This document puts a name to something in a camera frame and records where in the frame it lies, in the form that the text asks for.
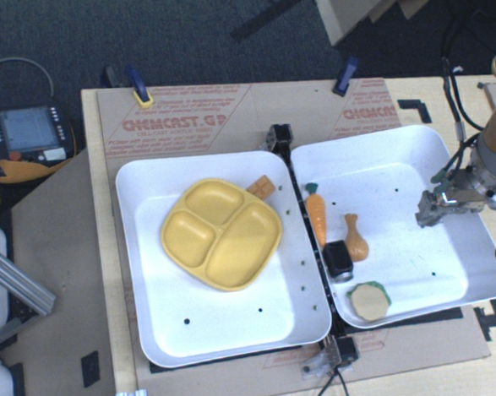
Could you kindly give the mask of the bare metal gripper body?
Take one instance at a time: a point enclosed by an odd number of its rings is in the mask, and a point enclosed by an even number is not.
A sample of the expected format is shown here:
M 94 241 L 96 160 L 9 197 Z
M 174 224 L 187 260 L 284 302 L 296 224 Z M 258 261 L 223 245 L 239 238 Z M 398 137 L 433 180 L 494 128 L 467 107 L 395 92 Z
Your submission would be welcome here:
M 487 207 L 496 211 L 496 170 L 467 166 L 445 179 L 436 189 L 437 201 L 453 210 L 479 212 Z

